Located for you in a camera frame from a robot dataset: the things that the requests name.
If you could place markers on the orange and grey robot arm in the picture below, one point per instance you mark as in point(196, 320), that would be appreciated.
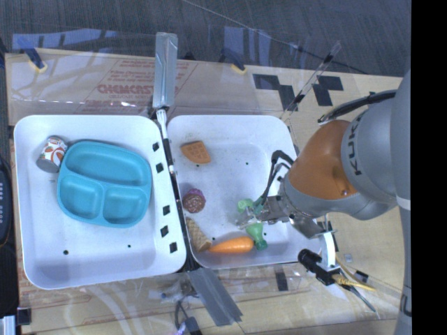
point(370, 159)

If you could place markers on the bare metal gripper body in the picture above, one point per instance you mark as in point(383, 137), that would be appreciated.
point(274, 209)

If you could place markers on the brown and purple biscuit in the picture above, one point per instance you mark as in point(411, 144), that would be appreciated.
point(193, 201)

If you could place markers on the tan ice cream cone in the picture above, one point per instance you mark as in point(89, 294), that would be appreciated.
point(197, 237)

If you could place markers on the blue divided plate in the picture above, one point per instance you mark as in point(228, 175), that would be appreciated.
point(104, 183)

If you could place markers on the brown cardboard board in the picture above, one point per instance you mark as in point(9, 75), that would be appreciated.
point(223, 82)

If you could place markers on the orange carrot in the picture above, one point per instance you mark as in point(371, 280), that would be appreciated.
point(232, 245)

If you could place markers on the black cylinder on white bracket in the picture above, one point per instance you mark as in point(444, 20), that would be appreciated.
point(328, 253)

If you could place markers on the orange waffle biscuit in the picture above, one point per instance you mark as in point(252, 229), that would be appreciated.
point(196, 152)

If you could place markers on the white and orange can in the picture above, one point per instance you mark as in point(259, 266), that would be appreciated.
point(52, 154)

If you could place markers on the white plastic tray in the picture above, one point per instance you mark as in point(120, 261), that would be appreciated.
point(104, 257)
point(230, 173)

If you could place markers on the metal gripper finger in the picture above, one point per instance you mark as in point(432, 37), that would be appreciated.
point(254, 211)
point(246, 221)

